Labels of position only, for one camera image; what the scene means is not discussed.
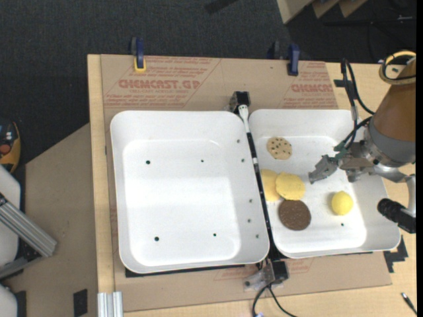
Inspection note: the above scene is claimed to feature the white plastic tray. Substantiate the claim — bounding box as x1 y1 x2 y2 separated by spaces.
109 110 270 275
247 108 402 260

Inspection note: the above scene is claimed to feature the brown round biscuit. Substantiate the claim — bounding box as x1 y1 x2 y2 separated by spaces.
277 199 313 232

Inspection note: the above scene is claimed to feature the yellow lemon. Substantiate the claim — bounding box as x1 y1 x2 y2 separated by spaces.
330 190 354 217

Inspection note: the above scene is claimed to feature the brown cardboard board, red print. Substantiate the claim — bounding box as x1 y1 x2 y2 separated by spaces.
100 53 403 313

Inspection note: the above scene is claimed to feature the pale yellow round biscuit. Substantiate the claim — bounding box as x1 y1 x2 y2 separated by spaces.
259 168 282 203

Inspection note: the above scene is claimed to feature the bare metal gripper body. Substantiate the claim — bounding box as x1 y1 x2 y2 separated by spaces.
339 131 397 183

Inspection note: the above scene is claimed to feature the chocolate chip cookie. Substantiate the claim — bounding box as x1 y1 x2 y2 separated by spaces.
266 136 293 161

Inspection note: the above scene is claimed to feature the thin black and white rod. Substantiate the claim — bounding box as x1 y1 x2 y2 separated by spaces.
237 104 276 261

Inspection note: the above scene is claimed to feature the black block with thin wires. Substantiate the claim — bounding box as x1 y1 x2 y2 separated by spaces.
227 90 251 114
243 259 291 293

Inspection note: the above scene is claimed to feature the black cylinder on white bracket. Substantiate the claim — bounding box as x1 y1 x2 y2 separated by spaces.
373 162 417 234

